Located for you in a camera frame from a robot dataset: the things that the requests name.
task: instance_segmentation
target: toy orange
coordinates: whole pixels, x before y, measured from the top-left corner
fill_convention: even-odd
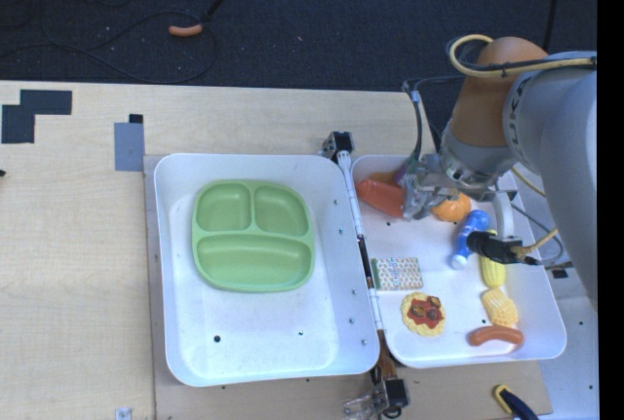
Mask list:
[[[455,200],[446,199],[438,206],[432,207],[433,212],[442,221],[459,222],[462,220],[472,208],[470,198],[463,193]]]

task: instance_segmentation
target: yellow corn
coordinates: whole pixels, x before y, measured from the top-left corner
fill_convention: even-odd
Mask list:
[[[479,256],[481,263],[481,276],[486,286],[499,288],[505,283],[505,265],[495,262],[487,257]]]

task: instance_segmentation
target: toy pizza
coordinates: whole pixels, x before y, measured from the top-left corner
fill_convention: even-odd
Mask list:
[[[440,299],[420,291],[407,295],[401,303],[403,323],[424,337],[435,337],[445,329],[446,311]]]

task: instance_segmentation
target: black floor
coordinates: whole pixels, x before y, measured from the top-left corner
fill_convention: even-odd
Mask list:
[[[549,53],[595,51],[597,5],[598,0],[0,0],[0,78],[397,92],[408,78],[455,75],[445,46],[469,33],[516,35]],[[212,16],[201,34],[169,34],[169,25],[195,24],[208,11]],[[458,86],[431,84],[421,92],[437,127],[448,119]]]

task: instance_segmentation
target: table surface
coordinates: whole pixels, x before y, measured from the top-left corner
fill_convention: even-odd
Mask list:
[[[36,115],[34,142],[0,144],[0,403],[5,418],[340,418],[367,374],[205,390],[155,386],[144,173],[117,171],[115,124],[142,115],[144,153],[316,154],[348,131],[359,155],[407,155],[413,107],[401,93],[0,82],[0,103],[23,90],[70,91],[70,115]],[[426,128],[426,115],[423,126]],[[433,141],[423,134],[423,151]],[[505,383],[538,414],[552,405],[537,362],[399,368],[402,419],[506,415]],[[207,410],[197,410],[208,401]]]

